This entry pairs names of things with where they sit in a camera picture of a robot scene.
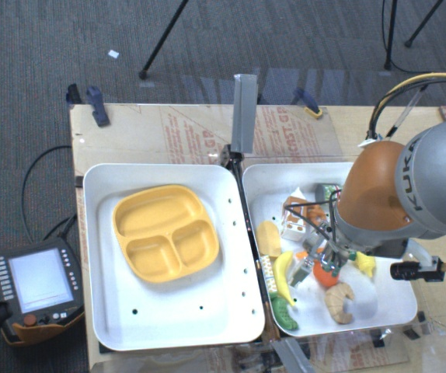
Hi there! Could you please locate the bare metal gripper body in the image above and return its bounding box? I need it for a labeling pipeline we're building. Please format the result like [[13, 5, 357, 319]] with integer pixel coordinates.
[[315, 222, 359, 277]]

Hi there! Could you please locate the yellow banana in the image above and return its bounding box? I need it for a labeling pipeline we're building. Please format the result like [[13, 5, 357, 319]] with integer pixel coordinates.
[[272, 250, 298, 308]]

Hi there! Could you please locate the orange toy fruit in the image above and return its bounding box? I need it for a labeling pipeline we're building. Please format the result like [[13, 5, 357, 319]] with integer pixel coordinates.
[[312, 260, 341, 289]]

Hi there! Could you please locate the white and brown carton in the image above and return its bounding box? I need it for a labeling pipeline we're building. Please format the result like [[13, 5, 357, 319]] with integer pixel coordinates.
[[280, 186, 310, 242]]

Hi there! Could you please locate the orange toy food piece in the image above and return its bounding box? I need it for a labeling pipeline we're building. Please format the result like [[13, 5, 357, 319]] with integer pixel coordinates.
[[304, 204, 328, 228]]

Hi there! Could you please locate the yellow and white checked packet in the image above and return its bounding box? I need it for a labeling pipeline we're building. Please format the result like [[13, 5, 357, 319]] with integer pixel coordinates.
[[259, 255, 279, 293]]

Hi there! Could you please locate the tan bread slice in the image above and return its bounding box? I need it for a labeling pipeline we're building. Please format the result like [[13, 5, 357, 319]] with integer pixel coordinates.
[[255, 220, 283, 260]]

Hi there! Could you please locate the green toy vegetable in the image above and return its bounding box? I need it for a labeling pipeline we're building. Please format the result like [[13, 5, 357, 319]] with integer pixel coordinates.
[[270, 295, 300, 331]]

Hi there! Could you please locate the tan croissant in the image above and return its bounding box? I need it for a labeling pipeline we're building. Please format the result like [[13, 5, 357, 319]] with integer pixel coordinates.
[[323, 281, 357, 326]]

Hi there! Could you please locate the green can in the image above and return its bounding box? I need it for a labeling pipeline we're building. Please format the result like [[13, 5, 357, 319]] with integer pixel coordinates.
[[315, 183, 343, 204]]

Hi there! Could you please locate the white plastic tray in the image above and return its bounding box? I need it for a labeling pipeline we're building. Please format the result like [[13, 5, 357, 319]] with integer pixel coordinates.
[[82, 162, 267, 353], [241, 162, 420, 339]]

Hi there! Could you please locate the yellow divided plate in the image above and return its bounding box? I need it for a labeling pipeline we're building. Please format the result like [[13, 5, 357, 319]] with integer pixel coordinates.
[[111, 183, 221, 284]]

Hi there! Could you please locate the brown cardboard board red print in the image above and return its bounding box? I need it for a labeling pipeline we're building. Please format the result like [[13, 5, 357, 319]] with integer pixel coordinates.
[[69, 103, 446, 373]]

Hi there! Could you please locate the black cylinder on white bracket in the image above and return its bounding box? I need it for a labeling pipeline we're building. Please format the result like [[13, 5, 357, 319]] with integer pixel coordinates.
[[389, 239, 446, 284]]

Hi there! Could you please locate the black block with thin wires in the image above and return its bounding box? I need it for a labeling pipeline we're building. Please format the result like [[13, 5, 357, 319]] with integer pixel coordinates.
[[219, 145, 244, 171]]

